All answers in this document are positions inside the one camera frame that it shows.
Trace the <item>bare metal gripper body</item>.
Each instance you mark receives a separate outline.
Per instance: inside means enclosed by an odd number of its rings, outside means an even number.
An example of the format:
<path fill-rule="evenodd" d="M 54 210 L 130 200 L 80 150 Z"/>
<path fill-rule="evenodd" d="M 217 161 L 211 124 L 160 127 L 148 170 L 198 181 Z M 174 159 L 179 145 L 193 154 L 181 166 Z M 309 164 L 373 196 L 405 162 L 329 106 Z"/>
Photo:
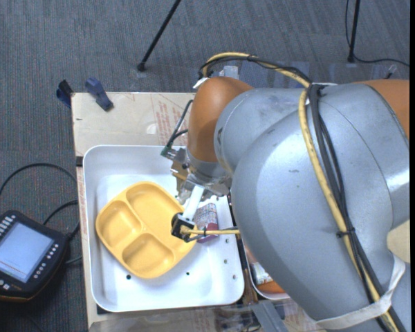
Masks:
<path fill-rule="evenodd" d="M 181 187 L 191 189 L 202 187 L 203 198 L 227 196 L 230 193 L 232 177 L 218 162 L 198 160 L 185 147 L 170 150 L 171 173 L 176 178 L 177 191 Z"/>

